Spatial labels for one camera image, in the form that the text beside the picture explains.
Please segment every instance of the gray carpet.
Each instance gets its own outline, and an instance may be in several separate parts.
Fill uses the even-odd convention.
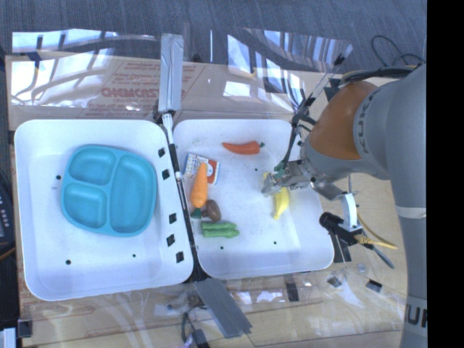
[[[344,70],[384,65],[376,46],[391,64],[398,53],[425,57],[427,0],[0,0],[0,45],[12,50],[15,31],[86,28],[157,36],[191,32],[190,50],[210,58],[210,30],[218,50],[214,62],[226,61],[221,46],[234,28],[287,31],[349,41],[354,48]],[[144,55],[144,46],[138,55]],[[0,72],[0,168],[9,172],[7,91]]]

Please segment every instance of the plastic sheet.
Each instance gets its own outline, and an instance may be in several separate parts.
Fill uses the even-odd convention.
[[[300,105],[310,104],[310,127],[336,90],[336,74],[352,50],[344,41],[271,30],[238,28],[225,41],[213,32],[210,38],[210,50],[197,52],[188,30],[184,34],[176,125],[200,118],[289,121]],[[32,119],[156,121],[159,37],[93,30],[15,33],[6,62],[12,131]],[[302,138],[308,133],[300,132]],[[288,137],[281,136],[284,147]],[[397,233],[393,240],[401,248],[388,184],[357,177],[353,183],[355,190],[357,184],[363,188],[357,199],[363,216],[374,225],[387,223],[385,231]],[[340,210],[333,202],[322,200],[322,206]],[[59,302],[38,299],[25,284],[17,227],[20,320],[32,325],[24,347],[183,347],[193,329],[228,347],[309,345],[402,328],[403,252],[385,250],[397,265],[392,270],[373,252],[334,241],[339,249],[327,269],[223,280],[253,325],[251,334],[225,341],[191,282]]]

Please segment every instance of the orange carrot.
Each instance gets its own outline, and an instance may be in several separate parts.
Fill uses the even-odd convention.
[[[223,142],[223,146],[236,154],[259,154],[261,147],[264,147],[264,143],[259,144],[256,141],[251,141],[245,144],[232,144]]]
[[[192,214],[193,218],[201,218],[201,208],[206,204],[208,200],[208,180],[207,180],[207,165],[202,162],[196,172],[194,187],[190,193],[190,201],[195,207],[195,211]]]

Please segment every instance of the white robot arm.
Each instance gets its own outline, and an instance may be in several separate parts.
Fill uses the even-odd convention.
[[[276,171],[267,176],[264,195],[311,186],[341,199],[345,214],[338,225],[348,232],[359,230],[355,206],[334,182],[351,173],[390,180],[407,261],[401,347],[427,347],[426,65],[378,88],[365,81],[342,87],[304,141],[300,159],[283,160]]]

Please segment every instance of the blue divided plate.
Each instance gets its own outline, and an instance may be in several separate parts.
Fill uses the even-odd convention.
[[[150,224],[157,196],[152,164],[131,152],[82,146],[67,163],[61,207],[74,225],[113,236],[135,236]]]

